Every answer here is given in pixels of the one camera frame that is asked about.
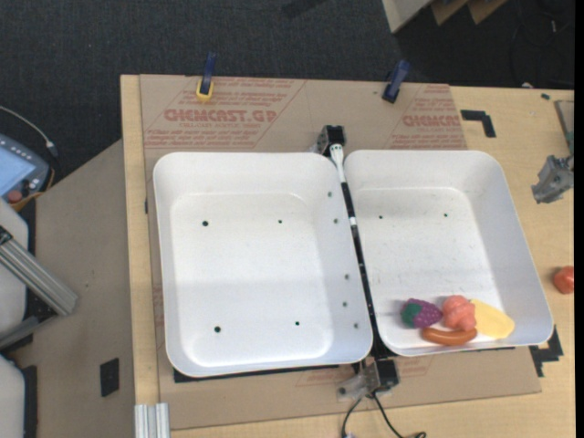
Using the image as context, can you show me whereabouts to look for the pink toy shrimp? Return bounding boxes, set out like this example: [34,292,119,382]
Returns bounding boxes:
[441,294,478,331]

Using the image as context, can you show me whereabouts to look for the purple toy grapes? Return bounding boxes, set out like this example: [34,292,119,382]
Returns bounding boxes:
[400,297,444,329]

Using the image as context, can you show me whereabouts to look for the yellow toy cheese wedge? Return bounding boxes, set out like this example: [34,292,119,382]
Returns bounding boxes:
[469,297,516,339]

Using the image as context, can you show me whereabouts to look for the thin black and white rod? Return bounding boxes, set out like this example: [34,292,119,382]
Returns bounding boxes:
[328,143,381,351]

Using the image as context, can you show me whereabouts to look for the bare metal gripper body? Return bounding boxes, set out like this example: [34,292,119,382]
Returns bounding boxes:
[530,153,576,205]

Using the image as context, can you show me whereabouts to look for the orange toy sausage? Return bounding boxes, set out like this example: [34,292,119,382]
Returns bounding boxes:
[421,326,479,348]

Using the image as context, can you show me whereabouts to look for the white plastic tray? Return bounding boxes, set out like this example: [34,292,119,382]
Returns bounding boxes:
[342,149,556,359]
[151,151,375,379]

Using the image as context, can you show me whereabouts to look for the orange toy fruit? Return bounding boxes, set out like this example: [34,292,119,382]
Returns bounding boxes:
[552,265,576,296]

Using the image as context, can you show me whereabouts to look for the brown cardboard board, red print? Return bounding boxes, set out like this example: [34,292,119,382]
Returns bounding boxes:
[139,74,544,431]

